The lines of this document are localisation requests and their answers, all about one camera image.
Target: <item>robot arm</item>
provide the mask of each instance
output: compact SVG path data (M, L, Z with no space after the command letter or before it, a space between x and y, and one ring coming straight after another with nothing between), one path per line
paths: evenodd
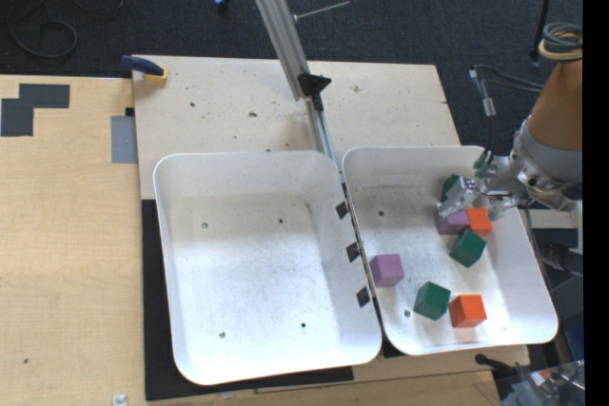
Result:
M479 196L490 201L489 219L506 208L536 201L556 210L573 210L576 202L563 191L582 181L583 67L582 30L546 26L540 43L544 57L558 61L529 117L514 137L509 156L493 157L478 179L461 178L439 208L445 217ZM492 101L484 92L485 110Z

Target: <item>green cube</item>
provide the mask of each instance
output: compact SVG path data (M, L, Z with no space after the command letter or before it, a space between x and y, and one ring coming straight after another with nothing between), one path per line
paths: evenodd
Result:
M419 288L413 310L429 319L438 319L446 313L449 300L450 290L429 280Z
M457 174L453 174L442 184L442 195L440 196L440 201L443 202L446 200L446 193L448 190L453 187L453 185L459 180L461 176Z
M453 243L449 256L465 267L471 267L482 255L486 241L469 229L463 230Z

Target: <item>wooden board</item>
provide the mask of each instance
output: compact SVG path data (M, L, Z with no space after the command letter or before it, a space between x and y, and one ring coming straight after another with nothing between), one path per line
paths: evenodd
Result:
M0 405L111 404L116 394L146 404L139 172L111 161L110 117L132 106L131 80L0 76L0 97L16 98L20 83L70 85L70 105L35 109L31 137L0 137ZM528 362L525 347L483 352ZM355 368L353 383L240 392L235 403L486 405L482 371L473 355L381 358Z
M143 199L154 166L178 152L315 149L304 101L277 60L138 55L167 69L165 85L133 75ZM436 68L310 62L337 163L362 145L459 145Z

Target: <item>gray tape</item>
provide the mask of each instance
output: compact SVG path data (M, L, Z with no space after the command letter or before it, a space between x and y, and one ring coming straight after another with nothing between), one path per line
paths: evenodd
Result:
M112 116L112 162L115 164L137 164L137 141L135 118Z
M33 135L34 109L29 102L4 98L0 112L0 136Z
M22 83L19 98L34 108L69 108L69 85Z

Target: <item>orange cube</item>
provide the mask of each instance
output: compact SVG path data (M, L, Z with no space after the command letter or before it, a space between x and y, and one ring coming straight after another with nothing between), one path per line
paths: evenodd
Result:
M469 229L478 237L484 237L493 230L493 224L488 220L486 208L465 208L465 213L469 220Z
M480 295L458 295L448 303L448 313L455 328L473 328L486 320Z

